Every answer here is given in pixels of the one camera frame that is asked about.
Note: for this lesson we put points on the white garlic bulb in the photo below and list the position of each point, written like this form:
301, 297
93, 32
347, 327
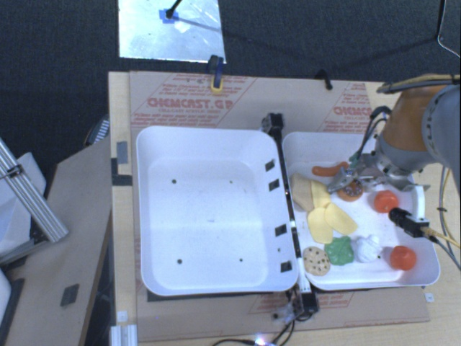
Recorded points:
367, 249

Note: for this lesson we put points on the brown doughnut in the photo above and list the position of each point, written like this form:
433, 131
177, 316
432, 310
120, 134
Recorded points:
351, 193

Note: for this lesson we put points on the orange tomato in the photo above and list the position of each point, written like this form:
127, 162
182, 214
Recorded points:
403, 258
385, 201

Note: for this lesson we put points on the white plastic tray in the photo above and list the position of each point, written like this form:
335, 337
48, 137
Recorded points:
374, 225
209, 211

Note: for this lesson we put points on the black cylinder on white bracket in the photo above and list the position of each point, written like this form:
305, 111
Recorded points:
405, 220

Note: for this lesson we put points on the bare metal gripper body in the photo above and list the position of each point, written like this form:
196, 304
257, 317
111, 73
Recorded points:
371, 166

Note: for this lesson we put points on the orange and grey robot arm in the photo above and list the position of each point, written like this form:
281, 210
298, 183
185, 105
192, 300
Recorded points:
410, 124

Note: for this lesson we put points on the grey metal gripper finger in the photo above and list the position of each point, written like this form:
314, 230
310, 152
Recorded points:
371, 181
342, 178

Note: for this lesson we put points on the green lettuce leaf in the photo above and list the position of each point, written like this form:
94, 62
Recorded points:
339, 251

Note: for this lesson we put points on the tan bread slice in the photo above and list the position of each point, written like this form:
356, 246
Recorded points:
302, 191

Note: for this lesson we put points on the orange sausage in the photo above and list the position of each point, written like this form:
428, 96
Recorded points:
324, 170

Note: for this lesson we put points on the chocolate chip biscuit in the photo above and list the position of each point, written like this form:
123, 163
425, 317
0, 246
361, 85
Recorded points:
316, 261

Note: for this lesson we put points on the brown cardboard board red print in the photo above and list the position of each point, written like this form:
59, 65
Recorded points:
309, 103

